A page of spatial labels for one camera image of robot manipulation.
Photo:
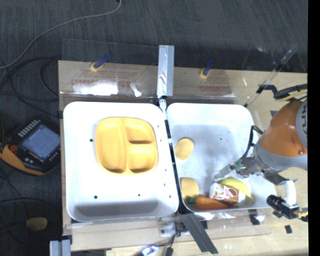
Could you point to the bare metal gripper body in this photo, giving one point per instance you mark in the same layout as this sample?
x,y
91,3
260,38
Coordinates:
x,y
248,166

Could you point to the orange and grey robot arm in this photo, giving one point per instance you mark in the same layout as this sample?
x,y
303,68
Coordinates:
x,y
280,135

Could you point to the yellow rounded toy food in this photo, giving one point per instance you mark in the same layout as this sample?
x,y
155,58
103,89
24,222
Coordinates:
x,y
37,223

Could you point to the brown cardboard board red print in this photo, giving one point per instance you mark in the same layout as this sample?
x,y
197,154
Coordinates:
x,y
240,85

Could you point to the tan round biscuit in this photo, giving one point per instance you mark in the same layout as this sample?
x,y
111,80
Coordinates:
x,y
184,149

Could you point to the thin black and white rod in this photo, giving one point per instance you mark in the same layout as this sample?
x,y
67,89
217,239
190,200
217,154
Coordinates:
x,y
171,147

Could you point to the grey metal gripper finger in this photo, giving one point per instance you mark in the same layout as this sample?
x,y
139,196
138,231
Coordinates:
x,y
223,172

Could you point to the tan bread slice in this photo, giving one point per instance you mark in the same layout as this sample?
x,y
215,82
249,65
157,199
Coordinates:
x,y
189,187

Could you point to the orange carrot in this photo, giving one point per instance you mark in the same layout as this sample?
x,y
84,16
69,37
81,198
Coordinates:
x,y
208,203

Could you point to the yellow divided plate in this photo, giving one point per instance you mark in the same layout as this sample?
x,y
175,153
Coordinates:
x,y
112,147

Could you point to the black cylinder on white bracket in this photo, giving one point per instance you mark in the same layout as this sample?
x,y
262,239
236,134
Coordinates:
x,y
282,203

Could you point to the yellow banana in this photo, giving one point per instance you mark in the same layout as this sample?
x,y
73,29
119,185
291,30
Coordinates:
x,y
238,185

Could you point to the white and orange carton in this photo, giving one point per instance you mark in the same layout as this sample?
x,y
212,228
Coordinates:
x,y
225,193

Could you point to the white plastic tray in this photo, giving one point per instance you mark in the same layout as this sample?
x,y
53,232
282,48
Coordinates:
x,y
215,140
120,195

